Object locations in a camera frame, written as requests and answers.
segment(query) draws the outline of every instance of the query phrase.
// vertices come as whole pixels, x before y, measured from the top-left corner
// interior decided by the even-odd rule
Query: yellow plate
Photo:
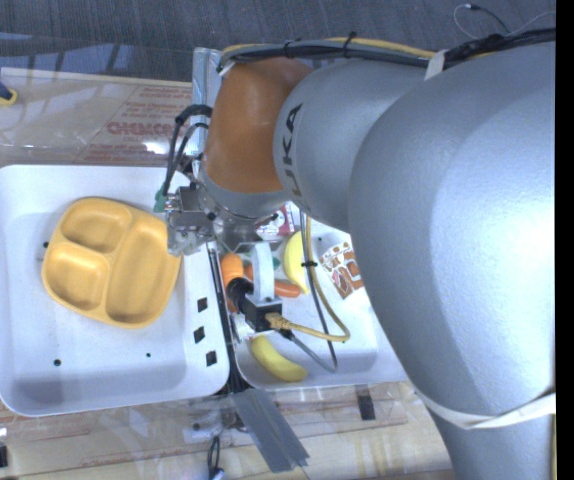
[[[167,253],[167,226],[111,199],[89,197],[61,217],[42,279],[63,306],[127,328],[151,324],[171,296],[181,258]]]

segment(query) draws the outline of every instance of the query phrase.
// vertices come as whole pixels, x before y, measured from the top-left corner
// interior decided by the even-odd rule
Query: hole in tray
[[[205,337],[205,328],[199,327],[194,331],[194,343],[198,343]]]
[[[207,354],[205,354],[205,358],[207,359],[207,366],[211,366],[212,364],[216,364],[218,362],[218,359],[216,359],[215,350],[207,352]]]

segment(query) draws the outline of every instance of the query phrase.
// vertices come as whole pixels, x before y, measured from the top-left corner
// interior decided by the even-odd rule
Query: wire
[[[289,41],[282,44],[242,44],[225,48],[219,70],[232,62],[254,62],[271,57],[333,59],[360,58],[426,67],[435,52],[376,39],[334,37],[322,40]]]
[[[476,39],[463,43],[460,46],[452,48],[445,52],[445,63],[454,64],[462,62],[470,57],[483,53],[491,53],[518,46],[527,46],[531,44],[544,43],[556,40],[556,28],[543,28],[528,30],[522,34],[513,36],[503,36],[501,34],[492,34],[483,39]]]
[[[303,218],[304,218],[303,213],[301,213],[301,228],[302,228]],[[338,315],[336,315],[334,310],[331,308],[331,305],[329,304],[327,297],[325,297],[325,294],[322,291],[320,283],[318,282],[318,276],[316,274],[316,271],[313,270],[314,266],[311,262],[311,257],[314,254],[313,254],[313,249],[311,246],[311,239],[310,239],[311,238],[311,217],[309,217],[309,215],[307,215],[306,219],[307,220],[306,220],[306,224],[305,224],[305,233],[304,233],[304,237],[305,237],[304,243],[307,244],[305,265],[307,265],[307,267],[308,267],[308,272],[311,272],[311,278],[310,279],[311,279],[311,281],[313,281],[312,294],[317,293],[320,296],[320,300],[322,301],[323,305],[325,306],[327,313],[329,313],[329,316],[331,316],[332,320],[336,323],[336,325],[338,325],[338,327],[340,327],[340,329],[343,331],[344,334],[343,335],[332,335],[332,334],[329,334],[327,329],[325,329],[326,332],[320,332],[320,331],[317,331],[315,329],[311,329],[310,327],[306,327],[304,325],[295,324],[295,323],[291,322],[290,320],[287,320],[284,316],[282,316],[279,313],[268,313],[267,315],[265,315],[265,318],[269,322],[269,326],[272,329],[287,329],[287,330],[292,330],[292,331],[300,331],[300,332],[303,332],[305,334],[309,334],[310,336],[314,336],[316,338],[321,338],[321,339],[324,339],[327,341],[345,342],[351,337],[351,333],[349,332],[349,329],[347,329],[345,324],[340,320],[340,318],[338,318]]]
[[[311,245],[311,217],[309,215],[307,215],[307,224],[305,226],[305,243],[307,244],[307,255],[309,256],[309,258],[311,258],[314,255],[314,253],[313,253],[313,248]],[[338,325],[338,327],[340,327],[343,330],[343,332],[345,333],[345,335],[347,337],[346,339],[349,339],[351,336],[351,333],[349,332],[349,329],[347,329],[347,327],[345,327],[345,324],[343,324],[343,322],[340,320],[340,318],[338,318],[338,316],[336,315],[334,310],[331,308],[331,305],[327,301],[327,297],[325,297],[325,294],[323,293],[323,290],[320,286],[320,283],[318,282],[318,274],[316,273],[315,268],[313,266],[310,266],[308,270],[311,272],[313,280],[314,280],[313,287],[316,289],[316,291],[320,295],[320,300],[323,302],[325,309],[327,309],[327,313],[329,313],[329,316],[331,316],[332,320],[334,322],[336,322],[336,325]]]
[[[269,322],[269,327],[271,327],[274,330],[287,329],[290,331],[300,331],[302,333],[309,334],[310,336],[314,336],[315,338],[320,338],[327,341],[338,341],[343,343],[350,338],[350,335],[348,333],[337,336],[317,331],[316,329],[312,329],[311,327],[295,324],[291,320],[287,320],[280,313],[267,313],[265,315],[265,318]]]
[[[204,127],[206,127],[207,125],[205,125],[204,123],[197,123],[196,125],[194,125],[194,127],[190,128],[190,131],[188,131],[188,133],[183,137],[180,148],[178,148],[178,156],[175,156],[176,142],[178,141],[178,135],[180,134],[180,129],[185,124],[185,121],[187,121],[187,119],[189,119],[192,116],[205,116],[207,118],[210,118],[211,111],[212,108],[208,105],[199,105],[199,104],[189,105],[180,114],[178,114],[178,116],[176,116],[176,119],[174,119],[175,126],[170,139],[169,153],[167,156],[167,172],[165,174],[165,181],[163,182],[163,185],[158,191],[158,193],[156,194],[155,210],[162,211],[160,203],[162,201],[162,198],[167,197],[167,193],[169,192],[169,186],[171,185],[171,180],[174,177],[175,167],[177,167],[177,164],[180,163],[180,159],[182,158],[185,146],[187,145],[187,142],[189,141],[191,135],[200,125]]]
[[[492,18],[494,18],[494,20],[496,20],[499,25],[505,30],[505,33],[503,34],[505,37],[508,36],[514,36],[516,34],[518,34],[519,32],[522,32],[523,30],[525,30],[529,25],[531,25],[532,23],[536,22],[537,20],[548,16],[550,14],[555,15],[556,11],[547,11],[547,12],[543,12],[541,14],[539,14],[538,16],[533,17],[532,19],[530,19],[527,23],[525,23],[524,25],[520,26],[519,28],[517,28],[516,30],[511,31],[509,29],[509,27],[505,24],[505,22],[503,20],[501,20],[496,14],[494,14],[493,12],[491,12],[489,9],[486,9],[484,7],[482,7],[481,5],[477,5],[477,4],[460,4],[457,5],[454,8],[454,23],[456,23],[456,26],[460,29],[460,31],[467,35],[468,37],[474,39],[474,40],[478,40],[481,39],[480,37],[477,37],[473,34],[471,34],[469,31],[465,30],[465,28],[462,26],[462,24],[458,21],[458,11],[460,9],[469,9],[471,11],[481,11],[484,12],[485,14],[487,14],[488,16],[491,16]]]
[[[329,366],[325,361],[323,361],[318,354],[316,354],[312,349],[310,349],[307,345],[305,345],[302,341],[298,339],[298,337],[292,332],[287,329],[279,329],[278,334],[280,334],[283,338],[291,341],[298,347],[300,347],[303,352],[305,352],[309,357],[311,357],[314,361],[316,361],[320,366],[322,366],[325,370],[330,373],[336,373],[338,370],[338,360],[336,359],[336,353],[334,352],[333,344],[331,341],[328,341],[330,350],[332,351],[332,362],[334,363],[333,366]]]
[[[323,314],[323,311],[320,308],[320,301],[318,299],[318,290],[316,290],[314,286],[314,279],[311,267],[311,265],[313,265],[313,259],[312,259],[313,254],[310,252],[312,248],[309,247],[311,234],[307,232],[306,216],[303,211],[300,212],[300,229],[302,230],[303,234],[303,259],[305,260],[305,265],[310,265],[305,269],[305,272],[307,273],[307,279],[309,280],[309,285],[312,287],[311,294],[314,299],[314,304],[316,305],[316,311],[318,312],[318,318],[320,319],[320,323],[323,326],[323,330],[325,331],[325,333],[329,334],[329,329],[327,328],[325,315]],[[329,341],[328,343],[332,361],[334,362],[334,366],[336,366],[337,360],[336,360],[336,352],[334,351],[334,346],[332,345],[331,341]]]
[[[227,310],[226,295],[223,291],[222,275],[218,253],[212,247],[207,248],[209,252],[209,263],[211,264],[211,273],[214,286],[216,287],[216,298],[218,299],[218,311],[222,323],[223,334],[225,336],[225,345],[227,348],[227,357],[229,358],[229,377],[223,387],[225,393],[240,393],[250,386],[243,378],[236,361],[236,352],[232,342],[232,333],[235,333],[235,327],[231,325],[229,311]]]
[[[516,30],[514,30],[513,32],[510,32],[509,34],[507,34],[508,36],[513,36],[516,35],[518,32],[526,29],[529,25],[531,25],[532,23],[534,23],[535,21],[538,21],[540,18],[544,18],[545,16],[549,16],[549,15],[556,15],[556,11],[547,11],[547,12],[543,12],[541,14],[539,14],[538,16],[534,16],[532,19],[530,19],[527,23],[525,23],[522,27],[517,28]]]
[[[216,460],[213,461],[214,450],[216,450]],[[207,453],[207,468],[209,471],[209,478],[215,478],[218,473],[222,470],[218,467],[218,462],[220,461],[220,437],[215,436],[211,441],[211,446],[209,447],[209,452]]]

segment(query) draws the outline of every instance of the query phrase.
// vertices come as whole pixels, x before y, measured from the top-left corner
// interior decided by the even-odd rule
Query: yellow cable
[[[311,259],[314,256],[314,252],[311,246],[311,218],[309,217],[309,215],[307,216],[307,224],[305,225],[305,233],[303,234],[303,240],[305,241],[305,244],[307,246],[307,256],[309,256],[309,259]],[[342,329],[344,334],[342,335],[327,334],[321,331],[317,331],[316,329],[311,329],[310,327],[305,327],[304,325],[295,324],[294,322],[287,320],[280,313],[268,313],[267,315],[265,315],[265,318],[269,322],[269,326],[272,329],[276,330],[287,329],[291,331],[300,331],[305,334],[309,334],[310,336],[321,338],[327,341],[341,341],[341,342],[347,341],[349,338],[351,338],[351,333],[349,332],[349,329],[347,329],[347,326],[341,321],[340,318],[338,318],[338,315],[336,315],[334,310],[331,308],[331,305],[329,304],[327,297],[325,297],[325,294],[322,291],[320,283],[318,282],[318,275],[316,274],[316,269],[312,270],[312,278],[314,280],[314,286],[312,286],[312,289],[316,290],[318,296],[320,297],[320,300],[322,301],[323,305],[325,306],[325,309],[327,310],[327,313],[329,313],[329,316],[331,316],[333,321],[336,322],[336,325],[338,325],[338,327]]]
[[[344,45],[345,41],[347,41],[347,38],[346,37],[332,37],[332,38],[324,39],[324,41],[333,41],[335,43],[339,43],[340,45]],[[408,55],[414,55],[416,57],[422,57],[425,59],[431,59],[436,54],[436,52],[433,52],[431,50],[423,50],[421,48],[415,48],[413,46],[408,46],[408,45],[401,44],[401,43],[391,43],[389,41],[383,41],[381,39],[364,39],[364,38],[356,37],[356,38],[353,38],[351,40],[351,42],[356,43],[356,44],[362,44],[365,46],[373,46],[375,48],[382,48],[384,50],[391,50],[391,51],[395,51],[395,52],[406,53]],[[228,54],[232,51],[236,51],[236,50],[242,49],[242,48],[253,48],[256,46],[267,46],[267,45],[266,44],[255,44],[255,43],[237,44],[237,45],[228,46],[227,48],[225,48],[223,50],[223,54]]]
[[[345,43],[347,41],[346,37],[332,37],[326,39],[326,41],[337,41],[339,43]],[[417,57],[423,57],[426,59],[431,59],[436,52],[430,50],[422,50],[420,48],[415,48],[413,46],[408,46],[401,43],[390,43],[389,41],[383,41],[381,39],[364,39],[361,37],[356,37],[351,40],[352,43],[364,44],[365,46],[374,46],[376,48],[383,48],[385,50],[392,50],[395,52],[408,53],[409,55],[415,55]]]
[[[321,331],[317,331],[316,329],[312,329],[310,327],[305,327],[304,325],[295,324],[291,320],[287,320],[284,316],[280,313],[267,313],[265,318],[269,322],[269,327],[272,329],[287,329],[291,331],[300,331],[304,332],[305,334],[309,334],[310,336],[314,336],[316,338],[321,338],[327,341],[347,341],[349,339],[349,332],[347,331],[342,336],[335,336],[333,334],[326,334]]]
[[[311,246],[311,217],[309,217],[309,215],[307,215],[307,224],[305,226],[305,244],[307,245],[307,256],[309,256],[309,259],[311,260],[314,257],[314,251],[312,249]],[[347,329],[347,327],[345,326],[345,324],[343,324],[343,322],[340,320],[340,318],[338,318],[338,315],[336,315],[336,313],[334,312],[334,310],[331,308],[331,305],[329,304],[329,302],[327,301],[327,297],[325,297],[325,294],[323,293],[322,288],[320,287],[320,283],[318,282],[318,275],[316,274],[316,269],[312,268],[312,277],[314,279],[314,288],[316,289],[316,292],[318,292],[318,296],[320,297],[320,300],[323,303],[323,306],[325,306],[325,309],[327,310],[327,313],[329,313],[329,316],[331,316],[332,320],[334,322],[336,322],[336,325],[338,325],[338,327],[340,327],[343,332],[345,333],[345,335],[347,336],[346,339],[349,339],[351,336],[351,333],[349,332],[349,329]]]

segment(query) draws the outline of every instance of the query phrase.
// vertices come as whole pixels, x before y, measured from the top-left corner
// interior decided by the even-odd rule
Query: black cable
[[[174,127],[174,132],[171,136],[171,140],[169,143],[169,154],[167,156],[167,174],[165,176],[165,182],[163,183],[161,189],[162,195],[167,195],[167,193],[169,192],[169,185],[171,184],[171,179],[174,177],[175,172],[174,163],[176,161],[174,152],[176,150],[176,142],[178,141],[178,135],[180,134],[180,129],[182,128],[183,124],[185,124],[185,121],[187,121],[187,119],[189,119],[192,116],[205,116],[207,118],[210,118],[211,111],[212,108],[208,105],[201,105],[201,104],[189,105],[180,114],[178,114],[178,116],[176,116],[176,119],[174,119],[176,125]],[[181,144],[181,147],[178,150],[180,156],[182,156],[182,151],[184,150],[188,141],[189,137],[185,135],[185,137],[183,137],[183,143]]]
[[[300,212],[300,230],[305,236],[306,233],[306,222],[305,222],[305,213],[303,211]],[[306,236],[306,240],[303,240],[303,256],[305,259],[306,264],[311,265],[312,260],[309,257],[309,251],[307,250],[306,243],[311,240],[310,236]],[[318,312],[318,318],[320,319],[320,323],[323,326],[323,331],[325,334],[329,334],[329,329],[327,328],[327,322],[325,321],[325,315],[323,314],[322,309],[320,308],[320,301],[318,300],[318,293],[316,291],[316,284],[314,283],[314,276],[311,272],[311,269],[315,268],[312,266],[306,267],[305,270],[307,271],[307,279],[309,280],[309,285],[311,286],[311,295],[314,299],[314,304],[316,305],[316,311]],[[334,368],[338,367],[338,359],[336,359],[336,351],[334,350],[334,345],[331,341],[327,340],[327,346],[329,347],[329,353],[331,354],[331,360],[334,364]]]
[[[306,58],[310,60],[319,59],[334,59],[334,58],[356,58],[364,60],[377,60],[382,62],[396,62],[398,64],[405,64],[417,67],[427,67],[428,59],[414,57],[395,51],[367,51],[367,50],[351,50],[347,49],[344,45],[339,46],[301,46],[294,43],[287,43],[279,48],[267,48],[259,51],[248,51],[244,53],[237,53],[229,57],[228,61],[233,62],[254,62],[271,57],[287,57],[287,58]]]
[[[445,52],[445,63],[460,62],[481,53],[497,52],[527,46],[538,43],[545,43],[556,40],[556,28],[542,28],[528,30],[515,36],[503,36],[492,34],[482,39],[476,39],[461,44]]]
[[[250,385],[245,381],[236,361],[236,351],[234,346],[234,338],[232,336],[233,326],[230,325],[230,313],[227,309],[227,302],[225,300],[224,287],[222,286],[222,276],[220,273],[220,262],[218,261],[218,253],[209,248],[209,263],[211,265],[211,274],[214,286],[216,287],[216,299],[218,300],[218,312],[220,314],[220,322],[225,336],[225,346],[227,348],[227,357],[229,358],[229,376],[227,383],[218,394],[227,393],[240,393],[250,388]]]
[[[349,43],[351,42],[351,40],[356,37],[358,34],[356,32],[354,32],[353,30],[349,33],[349,35],[347,36],[347,40],[345,41],[345,43],[343,44],[343,57],[345,57],[346,59],[349,58],[349,55],[347,54],[347,47],[349,46]]]
[[[336,373],[338,369],[338,364],[334,364],[334,366],[329,366],[322,360],[322,358],[316,354],[312,349],[310,349],[307,345],[305,345],[302,341],[298,339],[298,337],[294,334],[294,332],[290,329],[278,329],[278,334],[280,334],[283,338],[291,341],[294,345],[299,347],[305,354],[311,357],[314,361],[316,361],[322,368],[327,370],[330,373]]]
[[[216,450],[216,460],[212,463],[214,450]],[[207,469],[209,471],[209,478],[215,478],[216,475],[222,472],[222,469],[218,467],[218,462],[220,461],[220,437],[215,436],[211,441],[211,446],[209,447],[209,452],[207,453]]]
[[[183,172],[185,170],[185,168],[187,167],[186,163],[181,165],[180,161],[182,160],[182,158],[184,156],[185,148],[187,147],[187,142],[189,142],[189,139],[191,139],[191,137],[194,135],[194,132],[198,128],[204,128],[205,130],[208,130],[209,125],[206,123],[196,123],[196,124],[193,124],[189,127],[189,129],[187,130],[187,133],[183,137],[183,142],[181,143],[180,147],[178,148],[178,153],[176,154],[176,158],[174,159],[174,165],[172,166],[172,170],[174,172],[175,171]]]
[[[496,16],[493,12],[491,12],[489,9],[485,9],[484,7],[477,5],[477,4],[469,4],[469,9],[472,11],[484,12],[488,16],[491,16],[492,18],[494,18],[500,24],[500,26],[505,29],[505,32],[507,34],[511,33],[511,31],[509,30],[509,27],[507,25],[505,25],[505,22],[503,20],[501,20],[498,16]]]

